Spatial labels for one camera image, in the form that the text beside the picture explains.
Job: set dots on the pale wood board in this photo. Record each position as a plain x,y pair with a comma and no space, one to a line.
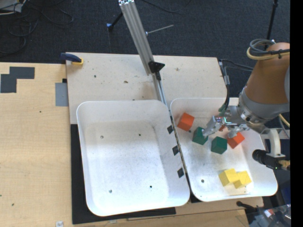
113,79

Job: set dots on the white plastic tray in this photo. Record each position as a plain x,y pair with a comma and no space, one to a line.
125,159
213,171

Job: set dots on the green cube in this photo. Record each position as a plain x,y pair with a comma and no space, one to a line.
219,145
199,139

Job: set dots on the black cylinder on white bracket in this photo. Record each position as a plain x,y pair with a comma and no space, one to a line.
262,158

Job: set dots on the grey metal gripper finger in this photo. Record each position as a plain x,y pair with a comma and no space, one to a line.
210,128
233,132

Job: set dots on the yellow cube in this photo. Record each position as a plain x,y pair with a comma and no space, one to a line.
243,180
227,177

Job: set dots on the orange cube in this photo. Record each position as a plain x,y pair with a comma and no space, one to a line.
236,141
185,122

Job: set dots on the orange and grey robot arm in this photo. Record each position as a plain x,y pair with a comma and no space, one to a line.
267,84

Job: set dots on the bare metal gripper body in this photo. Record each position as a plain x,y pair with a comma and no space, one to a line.
233,117

